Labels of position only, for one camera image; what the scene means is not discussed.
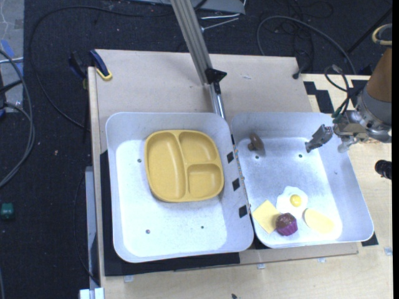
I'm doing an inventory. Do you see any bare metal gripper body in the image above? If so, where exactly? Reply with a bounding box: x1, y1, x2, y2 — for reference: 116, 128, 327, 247
332, 109, 393, 144

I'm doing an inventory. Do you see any white plastic tray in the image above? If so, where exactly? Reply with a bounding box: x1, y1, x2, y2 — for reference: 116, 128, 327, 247
105, 111, 255, 264
230, 111, 375, 250

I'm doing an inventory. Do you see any brown toy mushroom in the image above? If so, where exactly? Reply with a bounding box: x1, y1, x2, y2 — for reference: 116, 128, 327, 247
247, 132, 266, 156

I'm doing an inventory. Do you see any white and yellow fried egg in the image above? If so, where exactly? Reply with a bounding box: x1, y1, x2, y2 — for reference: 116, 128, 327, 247
276, 185, 309, 221

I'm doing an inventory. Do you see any yellow oval slice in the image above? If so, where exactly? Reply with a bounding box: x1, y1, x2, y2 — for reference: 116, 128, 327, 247
303, 207, 335, 234

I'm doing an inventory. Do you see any purple and brown cupcake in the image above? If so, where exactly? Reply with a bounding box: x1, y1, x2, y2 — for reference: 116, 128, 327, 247
275, 212, 299, 237

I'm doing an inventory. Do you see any yellow cheese slice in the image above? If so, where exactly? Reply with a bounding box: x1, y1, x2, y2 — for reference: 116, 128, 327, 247
251, 199, 282, 235

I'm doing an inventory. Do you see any thin black and white rod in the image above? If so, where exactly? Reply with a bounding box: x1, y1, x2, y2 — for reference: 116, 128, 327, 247
209, 82, 252, 219

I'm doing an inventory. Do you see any yellow divided plate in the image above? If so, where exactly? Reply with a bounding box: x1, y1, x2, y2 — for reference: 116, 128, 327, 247
143, 129, 226, 204

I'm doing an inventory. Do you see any brown flat board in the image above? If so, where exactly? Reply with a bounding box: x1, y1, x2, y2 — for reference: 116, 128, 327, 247
93, 49, 360, 265

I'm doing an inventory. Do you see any black cylinder on white bracket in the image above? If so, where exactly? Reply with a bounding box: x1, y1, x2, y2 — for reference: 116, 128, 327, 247
375, 159, 393, 181

